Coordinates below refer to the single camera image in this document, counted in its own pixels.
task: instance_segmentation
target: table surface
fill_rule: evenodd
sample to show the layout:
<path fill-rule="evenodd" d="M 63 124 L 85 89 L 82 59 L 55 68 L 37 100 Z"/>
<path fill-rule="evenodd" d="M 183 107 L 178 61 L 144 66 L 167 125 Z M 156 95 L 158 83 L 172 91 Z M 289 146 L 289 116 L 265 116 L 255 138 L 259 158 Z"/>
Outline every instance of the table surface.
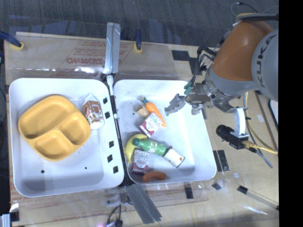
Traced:
<path fill-rule="evenodd" d="M 168 52 L 164 57 L 167 58 L 166 63 L 173 66 L 174 76 L 186 75 L 188 78 L 191 75 L 189 61 L 174 60 L 171 51 L 188 52 L 191 58 L 195 58 L 196 47 L 143 43 L 143 49 L 149 52 L 159 46 Z M 140 56 L 147 65 L 156 64 L 157 59 L 150 54 Z M 134 57 L 124 60 L 124 65 L 128 63 L 134 63 Z M 9 72 L 6 75 L 7 81 L 12 80 L 14 76 L 10 68 L 11 66 L 6 64 L 6 72 Z M 196 80 L 202 79 L 203 76 L 198 76 Z M 254 131 L 262 141 L 278 149 L 278 130 L 268 103 L 269 100 L 262 94 L 253 91 L 248 93 L 248 111 Z M 243 98 L 234 99 L 231 104 L 243 107 Z M 270 168 L 257 154 L 245 149 L 234 149 L 215 133 L 220 124 L 233 127 L 233 115 L 214 107 L 207 108 L 205 112 L 211 145 L 213 151 L 220 153 L 223 171 L 218 171 L 215 177 L 208 181 L 187 185 L 178 183 L 158 189 L 147 188 L 148 195 L 162 215 L 160 222 L 149 226 L 279 226 L 279 211 L 276 209 L 279 205 L 278 155 L 263 151 L 273 166 Z M 26 198 L 14 188 L 11 145 L 9 157 L 11 202 L 19 211 L 19 221 L 12 222 L 13 226 L 47 227 L 54 226 L 54 223 L 56 226 L 106 225 L 109 213 L 114 208 L 114 205 L 107 204 L 106 201 L 110 199 L 115 202 L 119 189 Z M 186 195 L 185 189 L 188 187 L 191 189 L 192 198 Z M 112 220 L 117 217 L 118 211 L 112 216 Z M 125 227 L 145 226 L 130 204 L 122 204 L 121 220 Z"/>

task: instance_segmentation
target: toy carrot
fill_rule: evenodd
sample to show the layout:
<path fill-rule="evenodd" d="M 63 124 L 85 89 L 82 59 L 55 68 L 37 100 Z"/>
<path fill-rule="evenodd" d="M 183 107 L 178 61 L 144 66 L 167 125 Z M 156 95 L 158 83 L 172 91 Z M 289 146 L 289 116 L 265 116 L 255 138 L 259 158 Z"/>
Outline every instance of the toy carrot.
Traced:
<path fill-rule="evenodd" d="M 147 109 L 147 111 L 151 114 L 151 113 L 155 113 L 162 121 L 162 126 L 163 127 L 166 127 L 166 123 L 160 113 L 160 111 L 158 110 L 158 108 L 156 107 L 155 104 L 151 103 L 151 102 L 148 102 L 146 97 L 143 97 L 143 99 L 141 100 L 141 102 L 145 103 L 145 107 Z"/>

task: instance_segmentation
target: white tray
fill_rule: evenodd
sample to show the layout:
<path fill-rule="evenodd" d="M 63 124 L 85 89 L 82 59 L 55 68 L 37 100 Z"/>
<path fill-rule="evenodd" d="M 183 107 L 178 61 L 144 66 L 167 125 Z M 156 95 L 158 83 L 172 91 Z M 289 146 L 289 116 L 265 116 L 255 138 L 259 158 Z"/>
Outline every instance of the white tray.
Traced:
<path fill-rule="evenodd" d="M 147 184 L 203 181 L 216 174 L 216 163 L 202 113 L 192 115 L 189 104 L 169 116 L 164 112 L 164 107 L 169 106 L 176 93 L 184 94 L 183 87 L 186 83 L 174 80 L 125 79 L 114 85 L 123 145 L 133 135 L 141 133 L 138 126 L 143 118 L 136 110 L 142 105 L 139 98 L 145 96 L 157 105 L 167 124 L 166 128 L 159 128 L 150 139 L 172 146 L 185 156 L 184 162 L 175 168 L 162 157 L 150 154 L 149 170 L 165 172 L 167 178 Z M 128 164 L 128 174 L 135 183 L 146 184 L 142 181 L 142 176 L 131 173 L 131 163 Z"/>
<path fill-rule="evenodd" d="M 20 116 L 43 98 L 60 94 L 81 110 L 89 93 L 101 103 L 103 114 L 109 112 L 110 117 L 105 118 L 103 127 L 91 130 L 88 141 L 66 159 L 58 162 L 43 159 L 19 134 Z M 9 87 L 9 109 L 14 184 L 20 194 L 40 197 L 92 191 L 116 187 L 123 181 L 124 169 L 112 107 L 108 89 L 102 82 L 93 79 L 17 79 Z"/>

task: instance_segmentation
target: bottle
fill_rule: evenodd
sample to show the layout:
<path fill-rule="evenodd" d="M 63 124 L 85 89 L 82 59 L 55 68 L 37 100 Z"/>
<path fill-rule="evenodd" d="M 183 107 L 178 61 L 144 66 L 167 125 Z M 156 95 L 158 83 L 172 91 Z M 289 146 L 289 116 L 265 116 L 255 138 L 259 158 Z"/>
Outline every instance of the bottle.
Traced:
<path fill-rule="evenodd" d="M 167 151 L 167 147 L 165 144 L 158 143 L 150 139 L 140 140 L 138 138 L 134 138 L 133 145 L 140 146 L 144 151 L 157 154 L 161 157 L 164 156 Z"/>

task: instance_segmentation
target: sausage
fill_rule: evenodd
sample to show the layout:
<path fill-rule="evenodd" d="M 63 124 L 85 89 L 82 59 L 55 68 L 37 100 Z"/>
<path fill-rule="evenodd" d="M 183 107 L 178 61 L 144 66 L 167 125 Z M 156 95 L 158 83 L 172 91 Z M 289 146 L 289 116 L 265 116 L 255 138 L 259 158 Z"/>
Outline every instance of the sausage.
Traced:
<path fill-rule="evenodd" d="M 152 178 L 156 178 L 158 180 L 165 180 L 166 179 L 166 174 L 164 172 L 159 172 L 159 171 L 152 171 L 146 173 L 143 177 L 142 180 L 147 183 L 149 182 Z"/>

